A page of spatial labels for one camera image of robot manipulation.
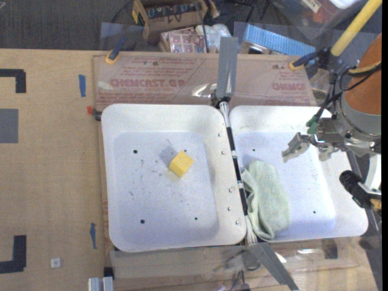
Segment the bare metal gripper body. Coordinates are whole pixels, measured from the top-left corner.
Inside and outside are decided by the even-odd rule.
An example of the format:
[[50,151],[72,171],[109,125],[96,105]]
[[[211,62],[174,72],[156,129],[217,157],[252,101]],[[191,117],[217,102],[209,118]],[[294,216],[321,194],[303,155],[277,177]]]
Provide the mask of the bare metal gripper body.
[[381,154],[381,135],[367,133],[345,119],[321,118],[312,138],[312,144],[338,144],[339,151],[352,152],[358,157]]

